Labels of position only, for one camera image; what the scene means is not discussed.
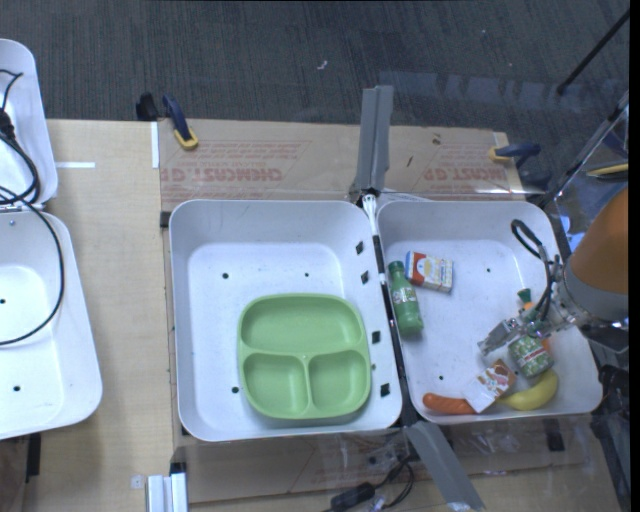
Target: wooden surface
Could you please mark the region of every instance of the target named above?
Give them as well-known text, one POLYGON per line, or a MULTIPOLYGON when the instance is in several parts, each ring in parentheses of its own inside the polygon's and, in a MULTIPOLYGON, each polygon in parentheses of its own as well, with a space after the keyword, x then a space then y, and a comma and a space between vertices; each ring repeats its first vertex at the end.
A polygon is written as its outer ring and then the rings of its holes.
MULTIPOLYGON (((40 475, 26 486, 25 512, 145 510, 144 477, 167 474, 173 453, 168 332, 158 170, 149 124, 50 120, 60 168, 47 210, 69 228, 102 372, 104 394, 87 420, 42 433, 40 475)), ((487 510, 619 510, 599 443, 584 435, 580 464, 473 483, 487 510)), ((389 488, 394 495, 399 488, 389 488)), ((194 505, 194 511, 309 510, 328 495, 194 505)), ((451 510, 432 481, 394 510, 451 510)))

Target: banana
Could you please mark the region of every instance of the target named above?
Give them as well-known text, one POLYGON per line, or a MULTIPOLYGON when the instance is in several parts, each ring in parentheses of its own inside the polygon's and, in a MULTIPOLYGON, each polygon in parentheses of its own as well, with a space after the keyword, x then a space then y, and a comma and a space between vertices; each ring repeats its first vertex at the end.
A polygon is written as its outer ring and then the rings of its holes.
POLYGON ((518 391, 512 395, 498 398, 498 403, 513 407, 518 411, 531 411, 539 409, 551 400, 558 390, 558 374, 549 368, 538 382, 529 389, 518 391))

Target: bottle cap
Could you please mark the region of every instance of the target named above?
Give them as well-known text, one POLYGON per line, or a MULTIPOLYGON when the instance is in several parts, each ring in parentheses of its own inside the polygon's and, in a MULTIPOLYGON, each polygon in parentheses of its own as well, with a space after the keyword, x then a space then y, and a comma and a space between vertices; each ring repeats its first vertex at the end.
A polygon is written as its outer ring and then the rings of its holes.
POLYGON ((396 272, 397 270, 404 272, 404 263, 401 261, 392 261, 389 263, 389 272, 396 272))

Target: green plate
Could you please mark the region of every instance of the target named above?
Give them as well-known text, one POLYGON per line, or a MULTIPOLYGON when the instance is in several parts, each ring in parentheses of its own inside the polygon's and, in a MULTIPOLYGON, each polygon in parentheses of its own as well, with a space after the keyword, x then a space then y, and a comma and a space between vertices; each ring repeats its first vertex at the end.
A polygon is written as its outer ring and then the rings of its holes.
POLYGON ((238 323, 238 364, 249 403, 282 419, 342 416, 371 389, 371 363, 358 310, 334 295, 268 295, 238 323))

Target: gray carpet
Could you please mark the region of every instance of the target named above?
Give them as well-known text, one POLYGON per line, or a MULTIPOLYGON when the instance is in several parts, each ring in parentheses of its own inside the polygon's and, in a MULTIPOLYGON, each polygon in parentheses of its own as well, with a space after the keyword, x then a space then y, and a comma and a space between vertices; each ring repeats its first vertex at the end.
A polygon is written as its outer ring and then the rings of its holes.
POLYGON ((135 120, 149 91, 192 118, 358 124, 362 89, 390 84, 392 123, 504 131, 557 177, 629 87, 629 22, 555 89, 628 7, 5 0, 0 37, 34 53, 50 118, 135 120))

